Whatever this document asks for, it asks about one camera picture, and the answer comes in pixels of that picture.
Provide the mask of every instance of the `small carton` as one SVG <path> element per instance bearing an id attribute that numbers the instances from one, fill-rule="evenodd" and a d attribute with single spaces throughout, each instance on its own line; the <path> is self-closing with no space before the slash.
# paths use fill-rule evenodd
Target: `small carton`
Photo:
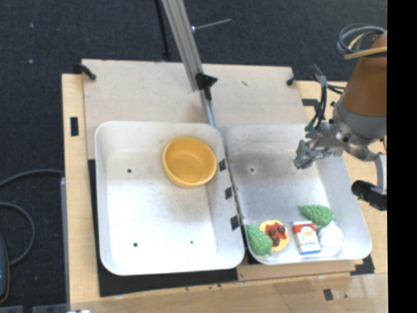
<path id="1" fill-rule="evenodd" d="M 310 220 L 293 222 L 291 224 L 295 241 L 300 255 L 321 252 L 321 245 L 313 222 Z"/>

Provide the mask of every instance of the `tray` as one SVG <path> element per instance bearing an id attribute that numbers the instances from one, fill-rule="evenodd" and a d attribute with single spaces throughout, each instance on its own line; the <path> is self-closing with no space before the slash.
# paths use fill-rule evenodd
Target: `tray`
<path id="1" fill-rule="evenodd" d="M 323 260 L 359 260 L 369 255 L 371 238 L 360 206 L 351 193 L 351 180 L 343 157 L 316 161 L 298 170 L 295 151 L 304 139 L 303 124 L 234 125 L 225 133 L 230 170 L 237 190 L 243 224 L 260 225 L 280 220 L 289 229 L 290 242 L 271 256 L 254 258 L 263 264 Z M 298 205 L 317 203 L 333 210 L 344 238 L 335 253 L 322 250 L 301 256 L 291 233 L 291 222 L 305 220 Z"/>
<path id="2" fill-rule="evenodd" d="M 111 121 L 95 134 L 100 258 L 116 275 L 231 269 L 244 243 L 228 170 L 204 186 L 180 188 L 166 176 L 165 145 L 193 136 L 224 163 L 222 136 L 202 123 Z"/>

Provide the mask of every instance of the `wooden table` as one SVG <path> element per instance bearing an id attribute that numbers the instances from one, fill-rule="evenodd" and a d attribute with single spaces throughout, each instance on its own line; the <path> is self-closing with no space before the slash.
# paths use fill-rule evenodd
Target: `wooden table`
<path id="1" fill-rule="evenodd" d="M 216 67 L 217 70 L 228 66 L 212 65 L 207 69 Z M 253 67 L 258 73 L 260 67 Z M 280 78 L 288 74 L 291 69 L 265 67 L 268 73 L 278 73 Z M 93 309 L 100 312 L 156 312 L 164 309 L 166 312 L 255 312 L 262 308 L 264 312 L 275 312 L 277 306 L 287 305 L 288 312 L 294 312 L 294 308 L 305 304 L 311 299 L 317 302 L 322 309 L 329 312 L 340 312 L 340 307 L 346 304 L 346 297 L 335 295 L 336 289 L 350 289 L 355 293 L 355 304 L 362 305 L 366 301 L 369 310 L 366 312 L 381 312 L 388 300 L 388 258 L 387 258 L 387 222 L 386 213 L 380 212 L 369 206 L 368 203 L 359 201 L 362 212 L 366 218 L 368 230 L 373 240 L 372 260 L 375 264 L 374 275 L 350 276 L 354 266 L 362 261 L 333 261 L 330 263 L 316 262 L 313 265 L 286 265 L 269 267 L 266 265 L 248 265 L 242 262 L 238 266 L 240 277 L 238 282 L 226 284 L 207 284 L 206 286 L 193 286 L 188 288 L 163 289 L 130 293 L 116 297 L 100 297 L 98 288 L 98 273 L 96 250 L 94 243 L 93 215 L 91 209 L 91 195 L 89 185 L 89 171 L 87 167 L 87 131 L 85 123 L 84 80 L 85 76 L 79 74 L 63 74 L 63 122 L 65 134 L 65 172 L 66 172 L 66 233 L 68 256 L 68 291 L 69 301 L 73 309 Z M 259 85 L 263 83 L 271 87 L 271 79 L 260 78 Z M 314 82 L 296 82 L 295 88 L 301 98 L 318 99 L 320 87 Z M 329 94 L 329 103 L 337 100 L 337 96 Z M 306 118 L 311 117 L 312 108 L 305 107 Z M 78 131 L 74 133 L 71 121 L 77 117 Z M 372 146 L 374 151 L 384 151 L 384 145 L 378 143 Z M 376 171 L 371 163 L 363 163 L 359 160 L 344 155 L 346 165 L 352 181 L 362 179 L 376 182 Z M 292 284 L 282 287 L 282 283 Z M 364 296 L 363 284 L 367 284 L 372 291 Z M 332 286 L 334 300 L 325 301 L 321 291 Z M 293 300 L 299 295 L 303 300 Z"/>

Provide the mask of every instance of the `bowl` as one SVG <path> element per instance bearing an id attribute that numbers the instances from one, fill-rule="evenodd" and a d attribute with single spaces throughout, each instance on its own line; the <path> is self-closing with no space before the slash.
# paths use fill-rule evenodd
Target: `bowl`
<path id="1" fill-rule="evenodd" d="M 169 179 L 182 188 L 204 185 L 217 170 L 216 155 L 210 146 L 189 136 L 171 140 L 164 149 L 163 161 Z"/>

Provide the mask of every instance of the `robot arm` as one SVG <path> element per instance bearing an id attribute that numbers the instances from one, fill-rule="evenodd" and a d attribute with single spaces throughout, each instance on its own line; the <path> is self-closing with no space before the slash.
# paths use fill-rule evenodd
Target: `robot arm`
<path id="1" fill-rule="evenodd" d="M 343 39 L 354 35 L 357 31 L 365 31 L 365 33 L 356 37 L 350 46 L 344 45 Z M 354 46 L 364 40 L 363 37 L 371 35 L 376 38 L 369 49 L 354 50 Z M 315 119 L 318 119 L 318 123 L 314 128 L 311 126 L 307 128 L 309 140 L 300 140 L 294 160 L 298 169 L 305 169 L 316 160 L 330 155 L 340 156 L 346 151 L 362 161 L 374 161 L 377 165 L 379 182 L 377 186 L 371 185 L 369 189 L 384 196 L 385 209 L 386 156 L 375 154 L 368 149 L 368 146 L 386 136 L 386 47 L 387 32 L 384 29 L 370 26 L 357 28 L 349 26 L 342 30 L 338 43 L 339 50 L 345 53 L 347 59 L 361 58 L 345 91 L 334 106 L 333 118 L 328 122 L 322 122 L 320 114 L 316 115 Z M 317 67 L 313 77 L 321 83 L 322 89 L 327 87 L 326 79 Z M 325 98 L 322 94 L 323 106 L 325 106 Z M 354 187 L 355 189 L 352 187 L 354 194 L 366 200 L 364 185 L 357 183 L 354 184 Z"/>

